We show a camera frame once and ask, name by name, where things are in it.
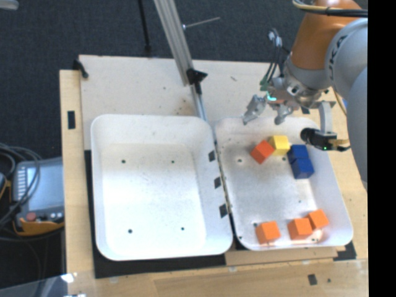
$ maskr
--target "blue block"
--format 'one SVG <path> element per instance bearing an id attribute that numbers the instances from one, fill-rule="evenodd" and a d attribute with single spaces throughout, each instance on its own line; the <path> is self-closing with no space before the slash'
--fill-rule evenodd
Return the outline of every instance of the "blue block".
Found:
<path id="1" fill-rule="evenodd" d="M 296 158 L 291 164 L 295 179 L 309 178 L 314 173 L 314 167 L 309 158 Z"/>
<path id="2" fill-rule="evenodd" d="M 307 147 L 304 144 L 293 144 L 287 152 L 287 158 L 290 164 L 297 158 L 309 158 Z"/>

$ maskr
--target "orange block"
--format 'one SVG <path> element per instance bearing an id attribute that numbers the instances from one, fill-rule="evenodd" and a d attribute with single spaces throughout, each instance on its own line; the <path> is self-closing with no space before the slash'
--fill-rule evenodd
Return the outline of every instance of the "orange block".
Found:
<path id="1" fill-rule="evenodd" d="M 258 164 L 262 164 L 262 162 L 268 158 L 275 149 L 270 145 L 266 140 L 261 141 L 257 144 L 254 149 L 250 152 L 252 158 L 258 162 Z"/>
<path id="2" fill-rule="evenodd" d="M 327 219 L 326 214 L 322 209 L 310 212 L 306 215 L 306 218 L 309 219 L 313 230 L 323 228 L 329 224 L 329 219 Z"/>
<path id="3" fill-rule="evenodd" d="M 280 231 L 276 221 L 261 223 L 256 227 L 256 235 L 260 244 L 280 238 Z"/>
<path id="4" fill-rule="evenodd" d="M 287 224 L 289 235 L 292 240 L 302 240 L 313 232 L 308 218 L 296 218 Z"/>

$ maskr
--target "metal bracket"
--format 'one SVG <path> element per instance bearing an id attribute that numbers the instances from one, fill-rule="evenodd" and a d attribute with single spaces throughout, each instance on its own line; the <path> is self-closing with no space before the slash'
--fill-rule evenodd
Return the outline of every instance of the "metal bracket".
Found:
<path id="1" fill-rule="evenodd" d="M 278 115 L 275 117 L 275 124 L 278 126 L 279 124 L 285 121 L 285 118 L 293 113 L 293 108 L 291 106 L 279 105 L 277 109 Z"/>
<path id="2" fill-rule="evenodd" d="M 332 105 L 329 101 L 319 103 L 319 116 L 321 117 L 321 133 L 333 133 Z"/>
<path id="3" fill-rule="evenodd" d="M 188 83 L 194 84 L 191 87 L 192 97 L 196 106 L 197 115 L 203 120 L 207 120 L 204 104 L 202 102 L 202 91 L 200 89 L 199 81 L 203 79 L 200 72 L 194 70 L 192 64 L 191 54 L 187 45 L 186 37 L 184 36 L 183 26 L 181 25 L 178 10 L 174 0 L 154 0 L 158 15 L 165 31 L 168 44 L 171 48 L 174 60 L 179 70 L 181 80 L 184 85 Z"/>
<path id="4" fill-rule="evenodd" d="M 265 98 L 254 95 L 247 105 L 247 111 L 243 115 L 243 124 L 246 125 L 249 121 L 256 119 L 265 109 Z"/>
<path id="5" fill-rule="evenodd" d="M 202 94 L 202 89 L 200 87 L 200 82 L 203 81 L 208 74 L 205 72 L 200 72 L 196 71 L 193 68 L 190 68 L 187 70 L 187 77 L 188 77 L 188 82 L 190 85 L 194 85 L 196 88 L 196 92 L 201 95 Z"/>

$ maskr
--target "yellow cube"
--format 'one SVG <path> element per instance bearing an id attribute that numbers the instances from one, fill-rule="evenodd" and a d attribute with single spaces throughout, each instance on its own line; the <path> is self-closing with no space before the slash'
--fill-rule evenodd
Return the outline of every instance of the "yellow cube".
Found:
<path id="1" fill-rule="evenodd" d="M 272 155 L 285 155 L 290 149 L 287 136 L 272 136 L 268 143 L 275 149 Z"/>

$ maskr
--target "monitor screen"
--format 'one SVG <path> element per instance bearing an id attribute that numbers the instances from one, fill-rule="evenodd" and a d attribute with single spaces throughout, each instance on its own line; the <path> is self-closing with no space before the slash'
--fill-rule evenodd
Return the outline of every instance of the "monitor screen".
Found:
<path id="1" fill-rule="evenodd" d="M 34 166 L 27 168 L 28 185 L 32 182 L 36 172 Z M 61 163 L 44 164 L 40 166 L 40 180 L 32 196 L 28 200 L 29 211 L 43 210 L 64 205 L 63 168 Z"/>

